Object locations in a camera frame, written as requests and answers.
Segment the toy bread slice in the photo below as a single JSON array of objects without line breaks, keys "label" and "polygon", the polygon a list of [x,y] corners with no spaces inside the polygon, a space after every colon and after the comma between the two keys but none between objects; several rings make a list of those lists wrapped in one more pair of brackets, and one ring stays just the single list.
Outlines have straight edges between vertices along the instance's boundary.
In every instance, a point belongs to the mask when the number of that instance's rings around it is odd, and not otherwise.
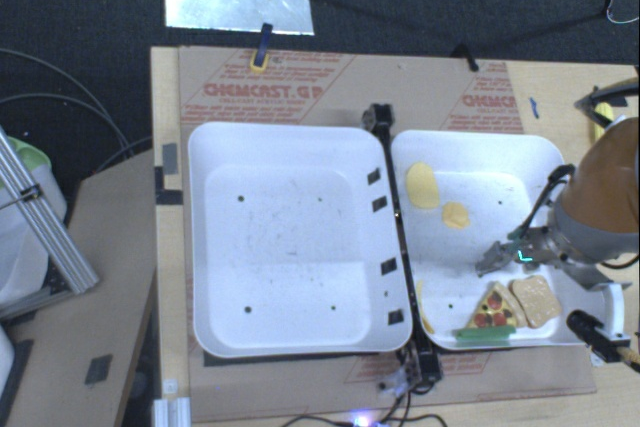
[{"label": "toy bread slice", "polygon": [[496,282],[476,308],[468,328],[495,326],[524,327],[527,319],[520,304],[509,289]]},{"label": "toy bread slice", "polygon": [[562,306],[544,276],[517,279],[511,283],[511,290],[532,328],[542,327],[562,313]]}]

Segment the green plastic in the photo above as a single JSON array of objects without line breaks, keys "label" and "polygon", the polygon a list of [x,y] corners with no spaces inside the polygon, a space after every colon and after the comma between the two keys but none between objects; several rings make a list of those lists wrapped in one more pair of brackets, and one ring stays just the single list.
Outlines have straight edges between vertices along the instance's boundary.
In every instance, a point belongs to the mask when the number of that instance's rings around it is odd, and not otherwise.
[{"label": "green plastic", "polygon": [[493,326],[483,328],[459,329],[456,333],[458,340],[504,340],[516,332],[513,326]]},{"label": "green plastic", "polygon": [[[49,157],[47,157],[47,155],[38,148],[35,148],[24,141],[20,141],[19,139],[14,139],[13,137],[9,137],[9,142],[29,171],[33,171],[42,164],[46,164],[49,166],[49,169],[51,169],[51,160],[49,160]],[[2,180],[0,180],[0,189],[4,189],[4,183]]]}]

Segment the cable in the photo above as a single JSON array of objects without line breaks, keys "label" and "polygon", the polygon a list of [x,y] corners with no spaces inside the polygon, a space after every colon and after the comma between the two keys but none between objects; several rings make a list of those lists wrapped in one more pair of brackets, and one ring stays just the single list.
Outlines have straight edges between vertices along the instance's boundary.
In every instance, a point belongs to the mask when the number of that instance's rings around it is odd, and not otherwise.
[{"label": "cable", "polygon": [[640,365],[640,354],[634,350],[629,349],[629,347],[618,347],[617,351],[623,360]]},{"label": "cable", "polygon": [[411,409],[411,392],[407,393],[407,405],[404,407],[404,415],[402,415],[402,420],[400,420],[400,424],[398,427],[402,427],[404,422],[407,421],[409,417],[409,410]]},{"label": "cable", "polygon": [[640,260],[640,254],[637,254],[631,260],[629,260],[628,262],[621,263],[619,265],[616,265],[616,264],[613,264],[613,263],[603,262],[602,266],[606,267],[607,269],[615,269],[615,270],[628,269],[632,265],[635,265],[636,263],[638,263],[638,260]]},{"label": "cable", "polygon": [[429,387],[429,389],[426,392],[420,392],[420,393],[416,393],[415,391],[412,391],[408,394],[407,397],[407,406],[404,410],[404,415],[402,416],[402,418],[395,418],[393,416],[387,418],[388,422],[400,422],[398,424],[398,427],[402,427],[405,423],[410,423],[410,422],[419,422],[420,420],[429,420],[429,419],[433,419],[436,420],[438,422],[440,422],[440,425],[442,427],[448,427],[447,422],[444,421],[444,418],[442,418],[440,415],[436,415],[436,414],[426,414],[426,415],[420,415],[420,416],[414,416],[409,418],[409,410],[411,409],[411,395],[426,395],[427,393],[429,393],[429,391],[431,390],[431,388],[433,388],[433,385]]},{"label": "cable", "polygon": [[[36,64],[39,64],[41,66],[44,66],[45,68],[48,68],[48,69],[54,71],[55,73],[61,75],[65,79],[69,80],[72,84],[74,84],[82,92],[84,92],[89,98],[91,98],[91,100],[96,104],[96,106],[98,107],[100,112],[102,114],[104,114],[104,116],[108,119],[109,122],[111,122],[111,123],[113,123],[115,125],[115,123],[113,121],[113,118],[109,114],[109,111],[107,111],[106,107],[102,104],[102,102],[100,102],[100,100],[98,100],[93,95],[93,93],[91,93],[91,91],[89,91],[89,89],[86,86],[84,86],[78,79],[76,79],[75,77],[69,75],[66,71],[62,70],[61,68],[58,68],[57,66],[55,66],[54,64],[51,64],[48,61],[45,61],[44,59],[40,59],[39,57],[35,57],[33,55],[26,54],[24,52],[19,52],[17,50],[11,50],[11,49],[8,49],[8,48],[0,48],[0,53],[11,55],[11,56],[14,56],[14,57],[19,57],[20,59],[25,59],[27,61],[34,62]],[[127,146],[129,144],[129,141],[127,140],[126,137],[124,137],[124,135],[122,135],[122,139],[120,139],[120,136],[119,136],[119,142],[120,142],[120,146],[121,147],[125,147],[125,146]]]},{"label": "cable", "polygon": [[522,222],[520,226],[518,226],[515,230],[513,230],[511,233],[507,235],[507,238],[513,241],[513,243],[511,244],[513,248],[517,249],[518,244],[527,234],[527,231],[529,231],[529,227],[531,226],[531,222],[533,221],[533,218],[535,217],[540,207],[547,201],[547,199],[551,195],[551,192],[558,185],[562,183],[567,183],[566,180],[562,180],[562,178],[567,175],[569,175],[570,177],[573,176],[573,174],[575,173],[575,170],[576,168],[573,164],[563,164],[561,166],[558,166],[549,175],[549,178],[547,179],[547,185],[540,193],[540,196],[538,196],[538,199],[535,205],[533,206],[533,208],[531,209],[531,213],[529,214],[529,216]]},{"label": "cable", "polygon": [[56,100],[56,101],[59,101],[59,102],[73,103],[73,104],[78,105],[78,106],[80,106],[80,107],[82,107],[84,109],[87,109],[90,112],[93,112],[96,116],[98,116],[105,123],[107,123],[107,125],[109,125],[109,127],[115,132],[115,134],[116,134],[116,136],[118,138],[118,141],[120,142],[120,145],[123,148],[125,146],[129,145],[129,142],[127,141],[127,138],[124,136],[124,134],[120,131],[118,126],[111,120],[111,118],[109,116],[107,116],[104,113],[100,112],[98,109],[96,109],[92,105],[89,105],[88,103],[85,103],[82,100],[77,100],[75,98],[71,98],[70,96],[56,95],[56,94],[51,94],[51,93],[26,93],[26,94],[22,94],[22,95],[15,95],[15,96],[10,96],[8,98],[0,99],[0,105],[5,105],[7,103],[17,102],[17,101],[20,101],[20,100],[33,100],[33,99],[38,99],[38,98],[44,98],[44,99],[48,99],[48,100]]},{"label": "cable", "polygon": [[433,383],[431,383],[430,385],[428,385],[424,389],[420,389],[420,386],[416,386],[413,390],[411,390],[411,393],[413,395],[426,395],[427,393],[429,393],[433,389],[433,386],[434,386]]},{"label": "cable", "polygon": [[320,416],[312,416],[312,415],[300,415],[295,418],[289,420],[287,423],[283,424],[281,427],[289,427],[289,425],[293,425],[300,420],[312,420],[315,422],[322,422],[327,425],[334,425],[336,427],[353,427],[353,423],[351,422],[334,422],[333,420],[329,420],[327,418],[322,418]]},{"label": "cable", "polygon": [[402,402],[402,399],[404,398],[404,395],[400,395],[396,401],[393,403],[393,406],[391,406],[391,409],[389,410],[389,412],[384,415],[380,420],[378,420],[378,423],[387,423],[389,421],[389,419],[393,416],[393,413],[395,413],[398,408],[400,407],[400,403]]},{"label": "cable", "polygon": [[[436,420],[438,422],[440,422],[440,425],[442,427],[449,427],[447,425],[447,422],[444,421],[444,418],[442,418],[440,415],[435,415],[435,414],[428,414],[428,415],[420,415],[420,416],[413,416],[411,418],[407,418],[404,420],[404,423],[410,423],[410,422],[419,422],[421,420]],[[400,422],[402,421],[402,418],[389,418],[390,421],[392,422]]]},{"label": "cable", "polygon": [[109,166],[109,164],[111,164],[114,160],[116,160],[122,154],[128,152],[129,150],[135,148],[136,146],[138,146],[140,144],[146,143],[147,141],[151,141],[151,139],[152,139],[151,136],[143,137],[142,139],[138,139],[137,141],[132,142],[131,144],[129,144],[129,146],[126,146],[125,148],[121,148],[116,153],[111,155],[111,157],[109,157],[107,160],[105,160],[102,164],[100,164],[96,168],[96,173],[99,173],[100,171],[103,171],[107,166]]},{"label": "cable", "polygon": [[616,25],[625,25],[627,23],[637,22],[638,19],[640,18],[640,17],[636,16],[635,18],[632,18],[631,20],[614,20],[613,16],[611,15],[611,6],[613,6],[613,0],[611,0],[609,2],[609,5],[607,6],[607,20],[609,20],[611,23],[615,23]]}]

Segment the wooden table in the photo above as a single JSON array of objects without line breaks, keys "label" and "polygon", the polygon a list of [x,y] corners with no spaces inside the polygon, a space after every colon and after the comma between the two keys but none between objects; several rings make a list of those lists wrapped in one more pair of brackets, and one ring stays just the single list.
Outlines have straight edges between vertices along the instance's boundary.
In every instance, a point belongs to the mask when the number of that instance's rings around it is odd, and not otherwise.
[{"label": "wooden table", "polygon": [[[9,427],[122,423],[155,302],[151,164],[146,152],[82,183],[69,233],[100,283],[8,330],[14,343],[33,340]],[[85,385],[103,356],[106,379]]]},{"label": "wooden table", "polygon": [[[577,110],[567,106],[591,92],[594,85],[606,86],[636,76],[636,71],[631,66],[508,62],[507,67],[524,132],[549,139],[561,150],[565,161],[574,163],[578,163],[590,147],[590,122]],[[153,49],[152,83],[155,166],[162,166],[163,146],[180,141],[177,49]],[[530,98],[537,102],[539,119],[533,115]],[[626,112],[637,116],[637,100],[633,101]],[[166,189],[181,190],[180,173],[166,175],[164,186]],[[163,397],[174,399],[188,397],[190,393],[182,207],[159,205],[156,208],[156,221],[161,375],[165,380]],[[633,333],[638,329],[638,267],[626,271],[607,272],[618,281],[627,280],[633,283],[625,291],[625,328],[627,332]],[[639,376],[621,364],[614,364],[595,368],[594,377],[598,388],[595,395],[430,406],[424,409],[415,408],[411,416],[427,411],[437,413],[442,415],[451,427],[637,425],[640,418],[640,402],[637,400],[640,391]],[[345,415],[331,417],[349,418]],[[266,427],[282,425],[285,421],[283,418],[271,418],[218,422],[211,425]],[[412,425],[435,424],[424,421]]]}]

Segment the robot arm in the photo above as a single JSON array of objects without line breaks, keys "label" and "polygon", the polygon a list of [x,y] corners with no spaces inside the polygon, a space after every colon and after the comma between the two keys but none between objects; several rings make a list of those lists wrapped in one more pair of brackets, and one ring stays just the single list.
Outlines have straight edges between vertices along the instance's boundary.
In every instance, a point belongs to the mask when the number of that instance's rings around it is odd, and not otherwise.
[{"label": "robot arm", "polygon": [[[598,90],[576,107],[608,126],[611,121],[595,112],[597,104],[614,98],[620,105],[621,96],[633,94],[638,94],[637,81]],[[550,203],[551,190],[562,183],[566,185],[551,204],[546,226],[530,228],[538,209]],[[570,165],[555,170],[529,217],[508,238],[512,242],[496,242],[476,264],[478,275],[513,260],[529,267],[562,268],[588,289],[609,282],[595,265],[638,252],[638,118],[609,126],[577,170]]]}]

